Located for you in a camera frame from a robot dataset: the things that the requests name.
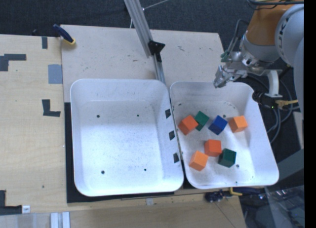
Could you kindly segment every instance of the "dark green block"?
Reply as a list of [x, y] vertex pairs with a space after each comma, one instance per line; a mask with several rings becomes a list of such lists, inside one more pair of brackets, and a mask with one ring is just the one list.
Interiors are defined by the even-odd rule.
[[196, 130], [201, 131], [203, 127], [204, 127], [204, 125], [201, 125], [200, 123], [198, 123]]
[[235, 151], [229, 150], [227, 148], [223, 149], [222, 153], [219, 155], [218, 164], [231, 167], [235, 164], [237, 153]]
[[194, 119], [196, 122], [198, 122], [198, 126], [196, 127], [196, 130], [201, 131], [203, 126], [205, 126], [206, 122], [209, 120], [209, 117], [205, 115], [203, 112], [199, 111]]

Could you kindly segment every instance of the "black mount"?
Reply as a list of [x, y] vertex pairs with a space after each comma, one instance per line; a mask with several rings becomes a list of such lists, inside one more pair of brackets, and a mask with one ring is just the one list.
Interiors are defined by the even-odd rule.
[[156, 55], [158, 62], [161, 62], [160, 52], [161, 52], [161, 50], [163, 50], [164, 46], [165, 46], [165, 44], [155, 42], [152, 40], [148, 42], [148, 47], [149, 47], [150, 53], [152, 55]]

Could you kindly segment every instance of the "black wire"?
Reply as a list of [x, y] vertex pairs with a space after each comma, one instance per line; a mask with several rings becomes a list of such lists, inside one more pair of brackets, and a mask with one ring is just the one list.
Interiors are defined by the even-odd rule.
[[[267, 91], [269, 91], [269, 88], [261, 80], [257, 79], [256, 77], [248, 75], [246, 78], [249, 78], [249, 79], [252, 79], [252, 80], [258, 82], [263, 87], [265, 87], [265, 89]], [[279, 114], [275, 110], [272, 110], [272, 111], [273, 111], [273, 113], [274, 113], [274, 115], [276, 117], [276, 123], [272, 127], [270, 127], [269, 129], [267, 129], [267, 133], [269, 133], [271, 130], [274, 130], [278, 125], [280, 125], [280, 122], [281, 122], [281, 118], [279, 117]]]
[[286, 65], [286, 69], [284, 69], [284, 70], [278, 75], [278, 78], [279, 78], [279, 79], [282, 79], [283, 76], [284, 76], [291, 68], [292, 68], [291, 66]]
[[277, 5], [288, 5], [288, 4], [304, 4], [304, 1], [297, 1], [297, 0], [280, 0], [279, 2], [272, 2], [272, 1], [257, 1], [257, 0], [246, 0], [248, 4], [253, 5], [273, 5], [271, 8], [275, 8]]
[[235, 31], [234, 31], [234, 36], [228, 46], [228, 53], [230, 53], [231, 50], [233, 50], [234, 46], [235, 46], [235, 38], [237, 38], [238, 40], [240, 40], [240, 37], [237, 35], [238, 32], [239, 32], [239, 27], [240, 27], [240, 23], [243, 22], [244, 24], [248, 25], [249, 22], [248, 21], [245, 21], [243, 19], [238, 19], [237, 20], [237, 23], [236, 23], [236, 26], [235, 26]]
[[274, 8], [276, 7], [276, 5], [275, 5], [275, 6], [270, 7], [270, 8], [267, 8], [267, 7], [257, 8], [257, 7], [252, 7], [252, 6], [250, 5], [250, 3], [248, 3], [248, 6], [249, 6], [250, 8], [252, 8], [253, 10], [260, 10], [260, 9], [274, 9]]

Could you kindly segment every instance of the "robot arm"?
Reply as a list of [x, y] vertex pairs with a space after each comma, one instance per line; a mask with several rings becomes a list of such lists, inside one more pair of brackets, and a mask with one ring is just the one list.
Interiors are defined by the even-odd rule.
[[228, 81], [252, 73], [268, 77], [270, 89], [267, 96], [282, 97], [278, 93], [281, 70], [268, 69], [281, 58], [294, 69], [295, 91], [304, 115], [304, 0], [248, 1], [257, 4], [257, 8], [242, 36], [239, 51], [232, 51], [237, 42], [235, 34], [228, 49], [221, 55], [224, 65], [218, 67], [213, 84], [216, 88], [223, 87]]

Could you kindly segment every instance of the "orange block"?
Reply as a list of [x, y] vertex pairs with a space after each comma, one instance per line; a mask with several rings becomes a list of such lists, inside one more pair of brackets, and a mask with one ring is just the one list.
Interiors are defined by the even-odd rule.
[[204, 143], [204, 153], [208, 156], [217, 157], [222, 153], [222, 142], [220, 140], [209, 139]]
[[229, 122], [232, 132], [240, 132], [248, 127], [247, 121], [243, 115], [233, 117]]
[[194, 119], [193, 116], [188, 115], [183, 119], [178, 127], [183, 132], [184, 135], [187, 135], [189, 132], [193, 131], [198, 126], [198, 122]]
[[196, 151], [189, 162], [189, 167], [201, 171], [207, 163], [208, 156], [200, 151]]

